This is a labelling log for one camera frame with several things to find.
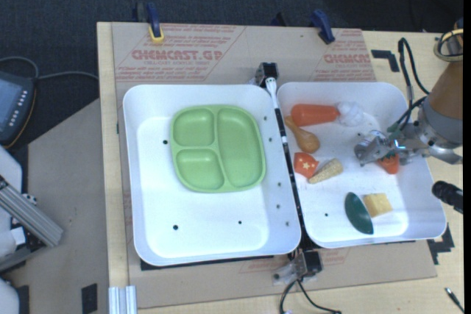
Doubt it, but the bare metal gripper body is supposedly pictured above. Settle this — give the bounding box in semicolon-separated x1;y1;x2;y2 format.
389;124;464;165

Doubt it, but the orange strawberry with green leaves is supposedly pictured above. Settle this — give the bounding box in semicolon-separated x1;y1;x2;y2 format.
378;151;400;175

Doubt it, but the white cauliflower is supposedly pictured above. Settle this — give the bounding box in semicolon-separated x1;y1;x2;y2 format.
336;101;366;127

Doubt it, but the yellow corn cob piece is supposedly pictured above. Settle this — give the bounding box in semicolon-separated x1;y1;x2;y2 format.
308;157;344;185

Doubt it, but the white plastic tray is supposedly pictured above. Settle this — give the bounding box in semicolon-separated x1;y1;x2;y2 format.
122;84;302;267
275;81;447;249

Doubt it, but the yellow cheese block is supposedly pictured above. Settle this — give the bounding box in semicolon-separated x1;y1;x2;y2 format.
363;192;394;218

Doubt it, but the dark green oval leaf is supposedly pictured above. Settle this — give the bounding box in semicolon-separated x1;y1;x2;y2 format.
344;191;375;236

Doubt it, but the tan chicken drumstick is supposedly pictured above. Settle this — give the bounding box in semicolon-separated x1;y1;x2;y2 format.
283;115;321;154

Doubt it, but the orange carrot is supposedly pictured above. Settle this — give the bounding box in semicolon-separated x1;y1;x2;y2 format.
290;103;341;128

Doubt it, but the thin black and white rod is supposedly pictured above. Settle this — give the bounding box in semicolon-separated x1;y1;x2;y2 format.
265;76;306;251

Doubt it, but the green divided plate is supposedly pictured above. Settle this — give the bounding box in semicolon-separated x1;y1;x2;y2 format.
170;104;266;194

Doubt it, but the brown cardboard board, red print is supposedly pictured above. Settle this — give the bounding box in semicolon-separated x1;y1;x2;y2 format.
110;22;439;309

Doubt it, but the black cylinder on white bracket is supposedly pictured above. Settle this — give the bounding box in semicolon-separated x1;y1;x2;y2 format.
431;179;464;214

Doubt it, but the black block with thin wires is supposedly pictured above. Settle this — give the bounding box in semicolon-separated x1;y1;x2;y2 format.
272;249;325;285
252;62;280;88

